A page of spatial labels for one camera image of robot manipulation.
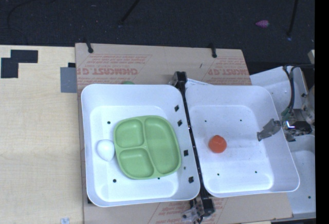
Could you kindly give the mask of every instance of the black fabric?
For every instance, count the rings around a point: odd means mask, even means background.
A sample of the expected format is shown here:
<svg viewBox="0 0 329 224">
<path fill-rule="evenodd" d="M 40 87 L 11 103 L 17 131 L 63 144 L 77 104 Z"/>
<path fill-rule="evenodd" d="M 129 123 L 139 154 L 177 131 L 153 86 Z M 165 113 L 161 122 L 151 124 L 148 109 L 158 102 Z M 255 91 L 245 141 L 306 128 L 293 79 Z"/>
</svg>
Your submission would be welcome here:
<svg viewBox="0 0 329 224">
<path fill-rule="evenodd" d="M 0 0 L 0 44 L 90 43 L 241 49 L 254 63 L 310 63 L 315 0 Z M 269 26 L 255 25 L 268 20 Z"/>
</svg>

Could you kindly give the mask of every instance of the wooden surface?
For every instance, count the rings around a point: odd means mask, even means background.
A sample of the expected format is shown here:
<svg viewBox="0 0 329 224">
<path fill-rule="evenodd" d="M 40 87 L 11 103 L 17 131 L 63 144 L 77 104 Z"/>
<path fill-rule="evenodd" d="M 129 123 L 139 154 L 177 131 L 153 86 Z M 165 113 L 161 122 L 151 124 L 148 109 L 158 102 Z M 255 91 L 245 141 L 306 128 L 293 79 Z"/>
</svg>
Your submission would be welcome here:
<svg viewBox="0 0 329 224">
<path fill-rule="evenodd" d="M 77 94 L 61 93 L 60 67 L 73 47 L 2 46 L 39 51 L 0 79 L 0 223 L 83 223 Z"/>
</svg>

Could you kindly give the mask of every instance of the green divided plate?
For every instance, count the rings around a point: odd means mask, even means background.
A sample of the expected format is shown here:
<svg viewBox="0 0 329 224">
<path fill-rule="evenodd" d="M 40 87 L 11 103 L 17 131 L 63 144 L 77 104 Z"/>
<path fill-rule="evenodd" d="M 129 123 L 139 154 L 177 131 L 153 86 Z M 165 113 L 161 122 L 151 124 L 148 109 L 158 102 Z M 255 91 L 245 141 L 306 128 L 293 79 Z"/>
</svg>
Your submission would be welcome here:
<svg viewBox="0 0 329 224">
<path fill-rule="evenodd" d="M 163 177 L 180 167 L 175 131 L 160 116 L 120 121 L 114 128 L 114 146 L 121 170 L 133 179 Z"/>
</svg>

